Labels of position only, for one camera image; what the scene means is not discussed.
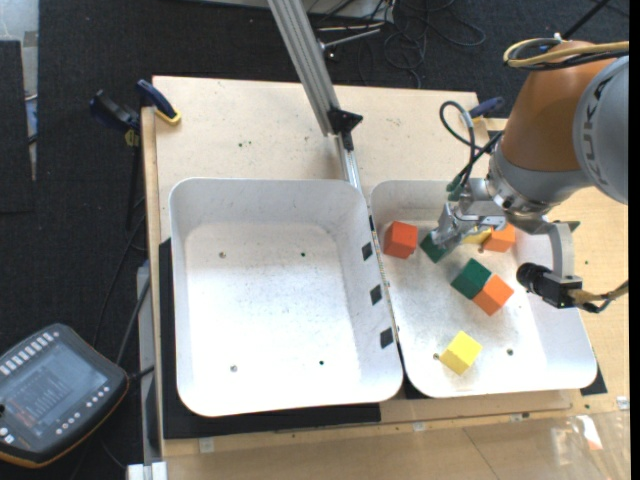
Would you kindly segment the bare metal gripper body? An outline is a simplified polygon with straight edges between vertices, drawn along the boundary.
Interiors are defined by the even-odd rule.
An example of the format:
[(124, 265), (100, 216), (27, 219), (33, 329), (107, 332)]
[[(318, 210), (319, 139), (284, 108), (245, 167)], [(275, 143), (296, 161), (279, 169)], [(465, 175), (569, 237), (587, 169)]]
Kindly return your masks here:
[(548, 204), (525, 197), (501, 178), (469, 178), (462, 182), (457, 177), (447, 186), (447, 199), (438, 220), (442, 216), (447, 216), (450, 223), (459, 220), (463, 234), (471, 234), (475, 229), (501, 229), (509, 218), (539, 219), (549, 210)]

